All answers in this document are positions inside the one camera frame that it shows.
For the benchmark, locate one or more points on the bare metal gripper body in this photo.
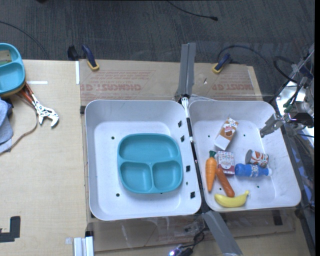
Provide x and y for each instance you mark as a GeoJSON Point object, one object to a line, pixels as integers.
{"type": "Point", "coordinates": [303, 119]}

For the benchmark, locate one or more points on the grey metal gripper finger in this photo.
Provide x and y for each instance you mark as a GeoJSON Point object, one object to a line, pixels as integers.
{"type": "Point", "coordinates": [269, 125]}

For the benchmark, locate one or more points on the orange and white can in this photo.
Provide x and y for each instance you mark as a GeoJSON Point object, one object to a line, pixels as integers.
{"type": "Point", "coordinates": [258, 158]}

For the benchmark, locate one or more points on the brown and white carton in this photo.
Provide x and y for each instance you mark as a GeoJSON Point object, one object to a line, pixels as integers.
{"type": "Point", "coordinates": [226, 135]}

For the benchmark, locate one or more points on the blue bottle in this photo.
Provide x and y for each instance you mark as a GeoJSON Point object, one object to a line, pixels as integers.
{"type": "Point", "coordinates": [248, 170]}

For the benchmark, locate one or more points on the white plastic tray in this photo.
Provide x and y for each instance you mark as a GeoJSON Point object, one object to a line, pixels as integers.
{"type": "Point", "coordinates": [277, 180]}
{"type": "Point", "coordinates": [105, 175]}

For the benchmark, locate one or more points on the pink and white carton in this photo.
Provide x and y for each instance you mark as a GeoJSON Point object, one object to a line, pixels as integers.
{"type": "Point", "coordinates": [226, 162]}

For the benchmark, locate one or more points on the orange sausage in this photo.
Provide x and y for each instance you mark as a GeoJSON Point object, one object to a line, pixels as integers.
{"type": "Point", "coordinates": [225, 183]}

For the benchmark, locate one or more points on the orange carrot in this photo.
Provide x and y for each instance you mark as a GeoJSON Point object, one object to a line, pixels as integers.
{"type": "Point", "coordinates": [210, 170]}

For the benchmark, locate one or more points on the thin black and white rod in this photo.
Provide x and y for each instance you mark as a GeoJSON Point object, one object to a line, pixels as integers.
{"type": "Point", "coordinates": [190, 133]}

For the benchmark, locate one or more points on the yellow banana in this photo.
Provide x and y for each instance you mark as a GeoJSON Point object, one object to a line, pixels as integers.
{"type": "Point", "coordinates": [231, 200]}

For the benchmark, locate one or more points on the blue divided plate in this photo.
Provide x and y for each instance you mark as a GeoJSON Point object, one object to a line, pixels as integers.
{"type": "Point", "coordinates": [150, 152]}
{"type": "Point", "coordinates": [11, 75]}

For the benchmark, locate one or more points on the brown cardboard board red print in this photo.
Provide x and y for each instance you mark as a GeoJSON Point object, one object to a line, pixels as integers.
{"type": "Point", "coordinates": [120, 82]}

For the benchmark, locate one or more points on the grey cloth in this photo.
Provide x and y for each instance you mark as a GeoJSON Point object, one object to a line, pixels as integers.
{"type": "Point", "coordinates": [5, 125]}

